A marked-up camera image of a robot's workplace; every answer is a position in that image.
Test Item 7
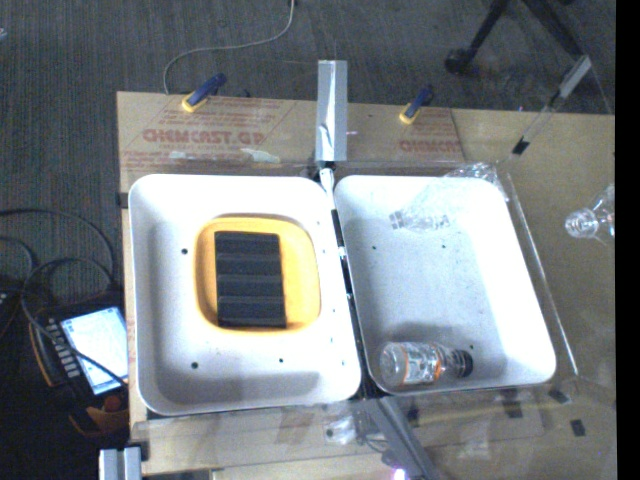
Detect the thin black and white rod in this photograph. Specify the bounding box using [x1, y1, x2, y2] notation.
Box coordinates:
[319, 167, 370, 398]

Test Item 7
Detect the orange plate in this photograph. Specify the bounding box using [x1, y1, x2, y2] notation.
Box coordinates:
[194, 215, 322, 334]

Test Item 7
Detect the black ribbed foam block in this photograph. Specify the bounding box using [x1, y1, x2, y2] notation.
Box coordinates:
[213, 230, 288, 330]

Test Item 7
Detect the brown cardboard board red print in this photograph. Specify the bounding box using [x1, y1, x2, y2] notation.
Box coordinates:
[115, 91, 617, 477]

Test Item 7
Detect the clear crumpled plastic bottle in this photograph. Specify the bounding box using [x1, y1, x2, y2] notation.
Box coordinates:
[388, 161, 510, 233]

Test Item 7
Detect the white plastic tray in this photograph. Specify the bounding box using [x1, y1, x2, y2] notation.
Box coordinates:
[127, 172, 363, 417]
[332, 174, 558, 397]

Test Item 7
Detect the clear bottle orange label black cap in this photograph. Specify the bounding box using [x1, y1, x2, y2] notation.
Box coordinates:
[378, 340, 475, 388]

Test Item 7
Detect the black office chair base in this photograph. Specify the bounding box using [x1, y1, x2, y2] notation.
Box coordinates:
[384, 0, 617, 77]

